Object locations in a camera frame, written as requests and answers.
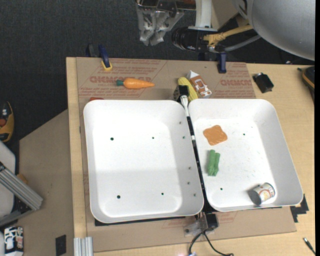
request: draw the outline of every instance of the blue clamp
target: blue clamp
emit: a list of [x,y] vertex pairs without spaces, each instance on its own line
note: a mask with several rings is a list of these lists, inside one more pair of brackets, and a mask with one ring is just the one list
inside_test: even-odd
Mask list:
[[[106,70],[106,71],[110,71],[112,70],[112,64],[109,60],[109,55],[107,53],[107,50],[106,48],[102,45],[102,44],[99,44],[98,45],[98,50],[99,50],[99,57],[102,59],[101,60],[101,64],[103,66],[103,68]],[[98,57],[96,54],[95,54],[95,50],[94,50],[94,46],[92,43],[89,43],[85,49],[85,56],[86,57]]]
[[226,70],[226,59],[227,59],[227,53],[226,52],[219,52],[216,54],[217,56],[217,68],[218,72],[220,74],[224,74],[227,72]]

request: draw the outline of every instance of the power cord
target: power cord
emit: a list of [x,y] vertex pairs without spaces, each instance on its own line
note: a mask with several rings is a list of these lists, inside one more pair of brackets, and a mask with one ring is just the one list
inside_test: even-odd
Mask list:
[[208,41],[208,46],[209,47],[214,47],[216,46],[219,42],[223,41],[226,39],[226,37],[242,33],[248,30],[253,30],[254,28],[251,25],[244,25],[244,26],[239,26],[234,29],[228,30],[226,32],[222,33],[216,33],[216,34],[208,34],[203,37],[204,41]]
[[189,246],[188,255],[192,255],[192,252],[191,252],[192,246],[194,245],[194,243],[197,241],[197,239],[198,239],[201,235],[204,235],[204,237],[205,237],[206,240],[208,241],[208,243],[209,243],[209,245],[211,246],[211,248],[212,248],[217,254],[220,254],[220,255],[222,255],[222,256],[234,256],[233,253],[224,254],[224,253],[216,250],[216,249],[214,248],[214,246],[212,245],[212,243],[210,242],[210,240],[209,240],[209,238],[208,238],[208,236],[207,236],[207,234],[206,234],[206,231],[207,231],[207,230],[204,230],[203,232],[197,234],[197,235],[192,239],[192,241],[191,241],[191,243],[190,243],[190,246]]

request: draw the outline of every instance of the yellow corn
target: yellow corn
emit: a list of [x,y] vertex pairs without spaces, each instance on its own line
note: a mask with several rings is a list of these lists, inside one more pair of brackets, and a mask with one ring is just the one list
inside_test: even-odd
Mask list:
[[189,82],[189,80],[187,78],[185,78],[183,76],[180,77],[178,79],[178,85],[179,86],[188,86],[188,89],[189,89],[188,101],[189,102],[199,98],[197,92],[195,91],[194,87],[191,85],[191,83]]

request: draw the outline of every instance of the can label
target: can label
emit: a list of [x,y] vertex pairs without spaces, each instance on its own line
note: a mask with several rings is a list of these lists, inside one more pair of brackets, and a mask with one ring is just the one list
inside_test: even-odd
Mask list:
[[249,193],[251,200],[256,205],[261,205],[263,202],[273,198],[275,194],[275,189],[270,183],[258,185]]

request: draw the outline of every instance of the cardboard box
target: cardboard box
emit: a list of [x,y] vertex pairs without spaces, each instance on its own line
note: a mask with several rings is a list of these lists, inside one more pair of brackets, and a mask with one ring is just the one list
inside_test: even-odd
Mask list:
[[[251,77],[241,62],[227,62],[227,73],[220,74],[214,61],[157,59],[111,59],[111,71],[105,71],[99,58],[77,57],[77,84],[81,131],[83,183],[87,236],[93,237],[94,252],[189,243],[184,227],[194,216],[124,224],[96,225],[90,210],[88,163],[83,109],[91,97],[126,100],[170,99],[178,78],[192,70],[201,75],[216,99],[254,99]],[[155,83],[155,87],[128,90],[116,87],[117,79],[135,77]],[[216,212],[219,227],[209,234],[213,240],[269,235],[296,231],[289,207]]]

